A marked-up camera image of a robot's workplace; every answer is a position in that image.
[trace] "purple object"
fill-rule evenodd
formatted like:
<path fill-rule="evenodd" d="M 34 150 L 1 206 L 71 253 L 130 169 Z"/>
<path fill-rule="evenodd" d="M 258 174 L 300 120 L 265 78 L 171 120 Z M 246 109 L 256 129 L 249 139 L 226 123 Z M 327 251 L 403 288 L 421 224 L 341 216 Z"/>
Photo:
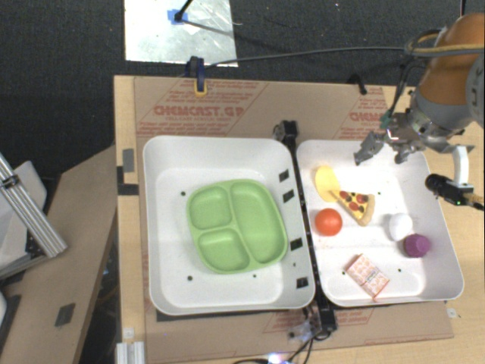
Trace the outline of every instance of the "purple object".
<path fill-rule="evenodd" d="M 404 239 L 404 250 L 412 258 L 421 258 L 430 250 L 431 243 L 427 237 L 412 234 Z"/>

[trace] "toy tomato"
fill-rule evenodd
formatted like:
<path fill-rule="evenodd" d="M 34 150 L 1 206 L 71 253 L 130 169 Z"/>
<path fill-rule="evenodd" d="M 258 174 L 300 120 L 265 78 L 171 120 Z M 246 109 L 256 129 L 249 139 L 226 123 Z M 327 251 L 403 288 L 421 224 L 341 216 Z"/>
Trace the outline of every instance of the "toy tomato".
<path fill-rule="evenodd" d="M 315 226 L 325 236 L 335 236 L 342 229 L 342 216 L 335 209 L 320 210 L 315 216 Z"/>

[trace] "cardboard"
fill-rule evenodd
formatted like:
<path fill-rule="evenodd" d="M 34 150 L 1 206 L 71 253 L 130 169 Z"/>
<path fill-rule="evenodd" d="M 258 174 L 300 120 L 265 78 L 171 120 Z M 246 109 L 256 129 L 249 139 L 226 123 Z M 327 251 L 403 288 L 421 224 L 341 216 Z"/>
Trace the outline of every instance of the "cardboard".
<path fill-rule="evenodd" d="M 68 248 L 2 288 L 20 303 L 0 363 L 79 361 L 114 237 L 114 154 L 112 147 L 62 174 L 48 219 Z"/>

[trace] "pizza slice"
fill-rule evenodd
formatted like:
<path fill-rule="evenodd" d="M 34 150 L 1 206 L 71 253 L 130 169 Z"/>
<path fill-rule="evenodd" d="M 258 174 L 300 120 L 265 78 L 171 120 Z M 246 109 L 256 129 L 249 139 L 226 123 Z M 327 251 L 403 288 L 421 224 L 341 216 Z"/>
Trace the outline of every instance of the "pizza slice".
<path fill-rule="evenodd" d="M 330 191 L 337 202 L 362 227 L 371 222 L 374 214 L 375 197 L 372 194 L 354 193 L 343 190 Z"/>

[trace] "white egg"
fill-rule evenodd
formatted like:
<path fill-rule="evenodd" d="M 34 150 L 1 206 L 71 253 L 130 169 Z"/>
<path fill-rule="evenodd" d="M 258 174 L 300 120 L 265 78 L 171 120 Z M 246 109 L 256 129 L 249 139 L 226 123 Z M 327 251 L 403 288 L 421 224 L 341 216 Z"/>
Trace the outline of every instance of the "white egg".
<path fill-rule="evenodd" d="M 412 231 L 412 219 L 405 213 L 397 213 L 389 221 L 389 232 L 394 241 L 404 239 Z"/>

